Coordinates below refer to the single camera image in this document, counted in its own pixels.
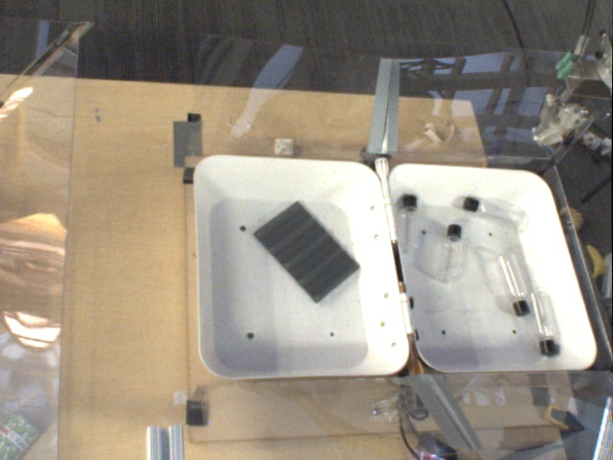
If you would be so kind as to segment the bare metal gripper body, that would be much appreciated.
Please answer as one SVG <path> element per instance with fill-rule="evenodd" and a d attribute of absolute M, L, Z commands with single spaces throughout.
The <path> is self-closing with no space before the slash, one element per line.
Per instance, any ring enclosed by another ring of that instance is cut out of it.
<path fill-rule="evenodd" d="M 610 32 L 599 32 L 598 45 L 593 54 L 584 52 L 574 61 L 567 78 L 572 96 L 583 98 L 612 97 L 612 39 Z"/>

